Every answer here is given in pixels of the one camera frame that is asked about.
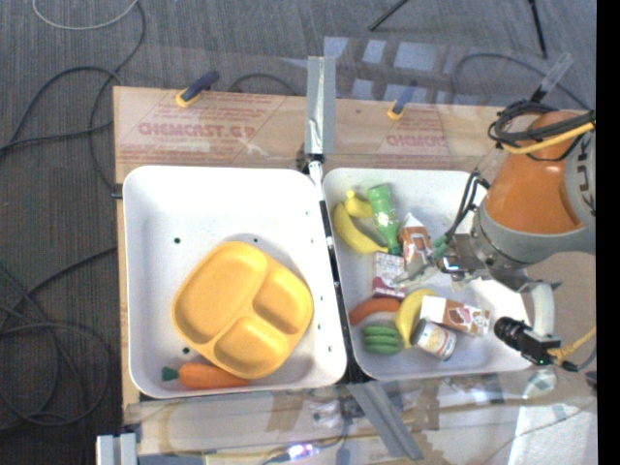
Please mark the white plastic tray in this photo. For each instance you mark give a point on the white plastic tray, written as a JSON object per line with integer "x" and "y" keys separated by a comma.
{"x": 436, "y": 196}
{"x": 203, "y": 206}

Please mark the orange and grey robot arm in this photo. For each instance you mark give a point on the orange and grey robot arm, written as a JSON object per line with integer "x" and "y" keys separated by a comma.
{"x": 530, "y": 196}

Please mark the white and orange can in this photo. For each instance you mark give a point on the white and orange can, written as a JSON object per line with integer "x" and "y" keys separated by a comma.
{"x": 435, "y": 339}

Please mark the black cylinder on white bracket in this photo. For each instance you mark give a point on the black cylinder on white bracket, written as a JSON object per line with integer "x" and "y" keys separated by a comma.
{"x": 525, "y": 337}

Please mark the pink and white carton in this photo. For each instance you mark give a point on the pink and white carton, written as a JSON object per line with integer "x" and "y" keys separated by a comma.
{"x": 385, "y": 274}

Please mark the green bottle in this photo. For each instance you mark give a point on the green bottle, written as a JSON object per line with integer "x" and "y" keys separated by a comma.
{"x": 382, "y": 216}

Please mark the long yellow banana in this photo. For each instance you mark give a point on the long yellow banana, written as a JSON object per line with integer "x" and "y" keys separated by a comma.
{"x": 351, "y": 235}

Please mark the yellow divided plate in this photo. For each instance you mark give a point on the yellow divided plate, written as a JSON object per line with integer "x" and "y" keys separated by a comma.
{"x": 242, "y": 308}

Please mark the orange carrot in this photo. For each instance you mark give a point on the orange carrot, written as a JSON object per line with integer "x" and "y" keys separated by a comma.
{"x": 208, "y": 377}

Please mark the orange sausage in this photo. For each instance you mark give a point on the orange sausage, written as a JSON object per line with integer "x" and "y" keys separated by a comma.
{"x": 373, "y": 307}

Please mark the thin black and white rod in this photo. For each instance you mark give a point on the thin black and white rod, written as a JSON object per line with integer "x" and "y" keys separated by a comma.
{"x": 331, "y": 240}

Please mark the brown cardboard board red print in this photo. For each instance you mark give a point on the brown cardboard board red print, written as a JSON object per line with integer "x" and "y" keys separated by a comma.
{"x": 203, "y": 129}

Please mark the green pea pods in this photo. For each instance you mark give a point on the green pea pods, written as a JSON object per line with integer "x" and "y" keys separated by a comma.
{"x": 381, "y": 339}

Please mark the orange and white carton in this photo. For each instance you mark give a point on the orange and white carton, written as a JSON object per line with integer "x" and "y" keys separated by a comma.
{"x": 414, "y": 242}

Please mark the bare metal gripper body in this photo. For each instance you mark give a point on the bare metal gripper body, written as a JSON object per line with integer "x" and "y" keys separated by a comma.
{"x": 464, "y": 255}

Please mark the brown and white carton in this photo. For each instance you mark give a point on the brown and white carton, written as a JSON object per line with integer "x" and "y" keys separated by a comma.
{"x": 455, "y": 315}

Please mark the short yellow banana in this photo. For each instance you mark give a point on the short yellow banana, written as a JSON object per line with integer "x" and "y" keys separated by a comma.
{"x": 359, "y": 207}

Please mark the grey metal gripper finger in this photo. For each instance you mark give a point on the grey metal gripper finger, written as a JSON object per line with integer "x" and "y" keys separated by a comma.
{"x": 416, "y": 274}
{"x": 464, "y": 286}

